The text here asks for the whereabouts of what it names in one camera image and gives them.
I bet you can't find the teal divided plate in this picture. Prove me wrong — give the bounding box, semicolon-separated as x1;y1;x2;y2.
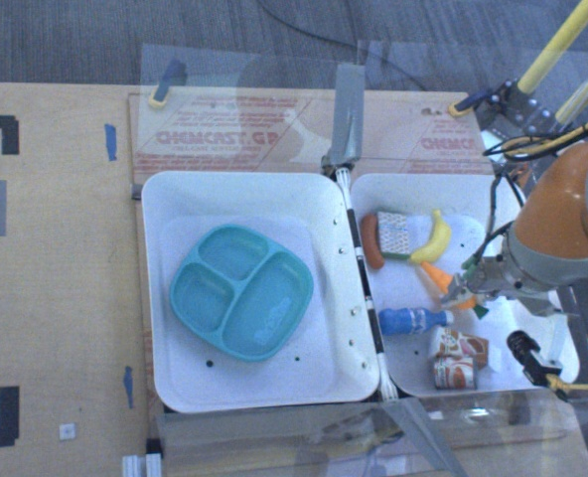
168;224;316;364

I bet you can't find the yellow banana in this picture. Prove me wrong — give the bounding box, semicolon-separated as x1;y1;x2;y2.
408;209;453;266

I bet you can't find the orange carrot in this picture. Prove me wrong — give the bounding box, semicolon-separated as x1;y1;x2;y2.
419;260;490;320

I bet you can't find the brown and white can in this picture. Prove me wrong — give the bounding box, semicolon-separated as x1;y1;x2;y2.
432;356;479;392

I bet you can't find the white plastic tray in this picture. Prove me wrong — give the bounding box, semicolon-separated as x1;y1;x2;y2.
140;170;381;414
349;172;581;399

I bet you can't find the white patterned packet green edge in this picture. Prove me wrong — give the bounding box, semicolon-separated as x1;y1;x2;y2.
375;210;413;260

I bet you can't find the blue bottle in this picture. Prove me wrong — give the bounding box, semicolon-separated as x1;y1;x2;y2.
377;306;456;338

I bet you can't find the brown sausage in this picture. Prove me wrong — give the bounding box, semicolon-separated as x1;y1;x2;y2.
360;212;386;271

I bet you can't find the brown cardboard board red print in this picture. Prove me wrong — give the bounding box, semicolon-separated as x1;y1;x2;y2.
127;89;588;472

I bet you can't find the black cylinder on white bracket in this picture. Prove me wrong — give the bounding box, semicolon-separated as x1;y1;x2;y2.
506;296;576;388

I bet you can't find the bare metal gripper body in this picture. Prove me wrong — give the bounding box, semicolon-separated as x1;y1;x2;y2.
464;254;523;298

